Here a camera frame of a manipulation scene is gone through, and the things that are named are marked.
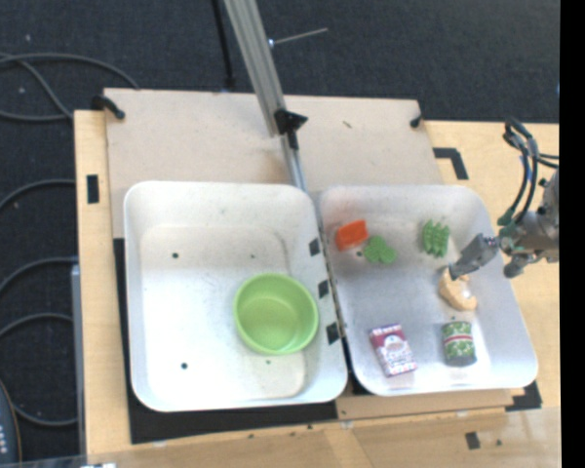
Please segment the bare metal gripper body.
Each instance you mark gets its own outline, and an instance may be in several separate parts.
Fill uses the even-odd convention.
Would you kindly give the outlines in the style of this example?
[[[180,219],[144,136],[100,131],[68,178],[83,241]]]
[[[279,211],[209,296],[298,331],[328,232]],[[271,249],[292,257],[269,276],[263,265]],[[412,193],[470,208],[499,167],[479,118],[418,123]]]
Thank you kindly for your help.
[[[526,212],[510,222],[509,230],[509,255],[513,263],[560,260],[558,211]]]

